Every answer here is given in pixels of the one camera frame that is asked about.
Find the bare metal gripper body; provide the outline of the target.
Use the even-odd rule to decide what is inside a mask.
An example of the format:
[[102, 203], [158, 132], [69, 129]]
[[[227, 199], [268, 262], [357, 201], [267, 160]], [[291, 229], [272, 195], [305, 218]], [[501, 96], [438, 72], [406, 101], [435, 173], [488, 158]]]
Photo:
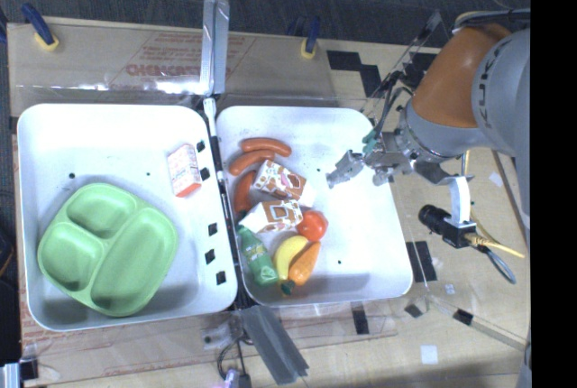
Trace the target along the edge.
[[372, 182], [381, 186], [399, 174], [409, 174], [420, 156], [420, 147], [403, 131], [371, 131], [362, 138], [364, 164], [374, 171]]

